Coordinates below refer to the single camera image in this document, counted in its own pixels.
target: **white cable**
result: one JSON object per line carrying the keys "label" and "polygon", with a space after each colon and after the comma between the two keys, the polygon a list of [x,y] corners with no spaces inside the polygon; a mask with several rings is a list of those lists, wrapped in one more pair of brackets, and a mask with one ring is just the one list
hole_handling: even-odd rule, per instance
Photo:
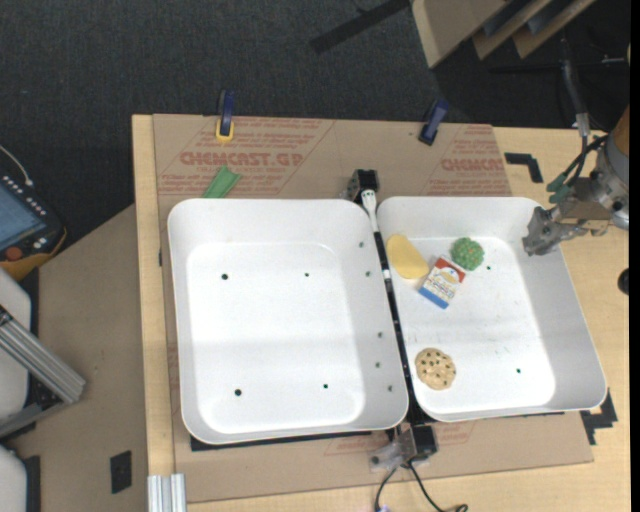
{"label": "white cable", "polygon": [[2,144],[0,144],[0,151],[2,151],[5,155],[7,155],[13,161],[13,163],[15,163],[18,166],[18,169],[20,169],[20,171],[24,175],[24,184],[27,187],[33,188],[33,181],[31,181],[31,178],[29,177],[29,174],[27,173],[27,170],[20,163],[20,161],[15,156],[13,156],[9,152],[9,150],[7,148],[5,148]]}

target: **wooden table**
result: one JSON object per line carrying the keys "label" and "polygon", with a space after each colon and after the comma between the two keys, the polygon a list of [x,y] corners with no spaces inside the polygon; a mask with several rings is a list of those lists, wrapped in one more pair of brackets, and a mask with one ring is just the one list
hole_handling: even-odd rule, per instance
{"label": "wooden table", "polygon": [[[133,117],[136,210],[140,266],[145,406],[150,475],[175,472],[167,374],[162,275],[158,266],[160,233],[156,196],[153,118]],[[571,130],[496,128],[503,152],[531,153],[553,179],[579,152]],[[506,166],[513,194],[547,204],[544,187],[526,168]],[[598,430],[595,462],[567,467],[495,473],[426,482],[440,506],[467,503],[482,511],[624,511],[631,509],[629,443],[629,300],[616,286],[628,267],[628,233],[612,228],[603,238],[582,237],[563,245],[576,293],[596,344],[611,390],[618,422]],[[204,511],[354,511],[372,510],[375,487],[336,489],[190,505]],[[390,484],[384,500],[393,512],[430,510],[415,483]]]}

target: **yellow clamp part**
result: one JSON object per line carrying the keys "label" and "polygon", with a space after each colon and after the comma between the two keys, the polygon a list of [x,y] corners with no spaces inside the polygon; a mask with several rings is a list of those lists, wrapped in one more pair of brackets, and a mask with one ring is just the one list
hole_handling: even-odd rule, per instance
{"label": "yellow clamp part", "polygon": [[218,119],[216,121],[216,139],[218,139],[220,142],[229,142],[231,139],[233,139],[233,121],[231,121],[231,127],[229,128],[229,135],[222,135],[220,133],[220,125],[221,120]]}

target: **empty white tray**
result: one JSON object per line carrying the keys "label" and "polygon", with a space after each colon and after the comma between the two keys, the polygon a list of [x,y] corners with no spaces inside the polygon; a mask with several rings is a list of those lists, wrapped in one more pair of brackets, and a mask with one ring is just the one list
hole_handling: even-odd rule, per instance
{"label": "empty white tray", "polygon": [[360,207],[190,199],[168,231],[193,436],[227,444],[402,421],[408,394]]}
{"label": "empty white tray", "polygon": [[[537,203],[515,197],[395,197],[378,209],[383,238],[405,235],[433,265],[471,237],[484,263],[443,310],[392,270],[400,323],[421,408],[441,421],[598,406],[606,384],[561,251],[522,246]],[[425,348],[450,355],[457,375],[436,391],[416,374]]]}

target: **black floor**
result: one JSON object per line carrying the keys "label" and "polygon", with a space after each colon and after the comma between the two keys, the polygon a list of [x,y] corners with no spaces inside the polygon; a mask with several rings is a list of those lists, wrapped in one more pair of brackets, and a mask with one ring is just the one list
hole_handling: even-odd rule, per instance
{"label": "black floor", "polygon": [[[430,70],[408,8],[333,49],[310,44],[383,0],[20,2],[0,0],[0,144],[30,172],[73,243],[133,202],[131,115],[213,113],[420,120],[435,98],[452,122],[567,127],[560,35],[521,60],[463,44]],[[630,0],[599,0],[567,26],[578,62],[626,55]],[[549,67],[496,73],[513,65]],[[583,69],[594,126],[629,102],[628,69]],[[11,162],[0,155],[0,165]]]}

